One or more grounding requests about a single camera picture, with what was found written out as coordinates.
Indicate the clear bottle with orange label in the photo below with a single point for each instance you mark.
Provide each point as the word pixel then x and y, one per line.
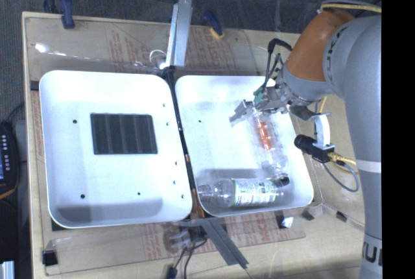
pixel 266 136

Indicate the clear bottle with green label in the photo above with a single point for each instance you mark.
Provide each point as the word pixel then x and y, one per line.
pixel 249 192

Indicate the white plastic tray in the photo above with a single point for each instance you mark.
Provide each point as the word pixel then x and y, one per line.
pixel 107 180
pixel 220 141

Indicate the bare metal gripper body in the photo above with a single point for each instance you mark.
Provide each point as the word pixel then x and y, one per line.
pixel 275 102

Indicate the black ribbed rectangular panel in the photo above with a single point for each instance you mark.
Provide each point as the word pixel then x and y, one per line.
pixel 123 134

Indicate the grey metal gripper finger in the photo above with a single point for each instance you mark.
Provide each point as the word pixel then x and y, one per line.
pixel 236 118
pixel 247 106

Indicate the brown cardboard board red print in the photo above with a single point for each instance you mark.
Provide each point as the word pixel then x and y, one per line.
pixel 107 41

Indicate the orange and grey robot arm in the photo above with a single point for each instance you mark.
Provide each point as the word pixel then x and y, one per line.
pixel 360 76

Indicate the black cylinder on white bracket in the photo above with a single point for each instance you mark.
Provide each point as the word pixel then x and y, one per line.
pixel 311 144

